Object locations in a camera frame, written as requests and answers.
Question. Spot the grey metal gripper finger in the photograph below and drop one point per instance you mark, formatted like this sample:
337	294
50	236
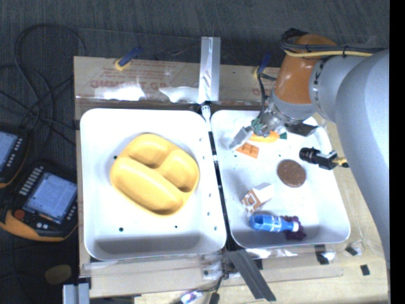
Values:
302	128
241	137

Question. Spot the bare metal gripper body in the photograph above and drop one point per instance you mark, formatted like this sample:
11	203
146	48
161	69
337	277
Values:
272	121

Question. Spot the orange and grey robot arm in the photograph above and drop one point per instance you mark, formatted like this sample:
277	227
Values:
360	106

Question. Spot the orange biscuit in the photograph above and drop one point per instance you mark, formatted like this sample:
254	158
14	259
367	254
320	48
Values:
247	150

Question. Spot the brown round cookie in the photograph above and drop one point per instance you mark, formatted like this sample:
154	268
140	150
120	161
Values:
291	173

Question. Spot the white and orange carton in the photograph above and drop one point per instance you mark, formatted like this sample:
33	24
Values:
257	196

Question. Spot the white plastic tray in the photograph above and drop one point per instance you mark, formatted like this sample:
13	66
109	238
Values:
319	207
104	169

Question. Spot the blue and white bottle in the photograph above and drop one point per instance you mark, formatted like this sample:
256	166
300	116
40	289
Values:
267	223

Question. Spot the yellow divided plate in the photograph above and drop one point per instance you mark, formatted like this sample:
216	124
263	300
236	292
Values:
148	182

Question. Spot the purple grapes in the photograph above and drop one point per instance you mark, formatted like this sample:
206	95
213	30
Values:
297	234

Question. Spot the brown cardboard board, red print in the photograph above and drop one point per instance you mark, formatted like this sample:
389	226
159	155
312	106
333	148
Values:
133	78

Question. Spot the black cylinder on white bracket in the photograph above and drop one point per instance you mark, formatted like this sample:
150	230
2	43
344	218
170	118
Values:
319	157

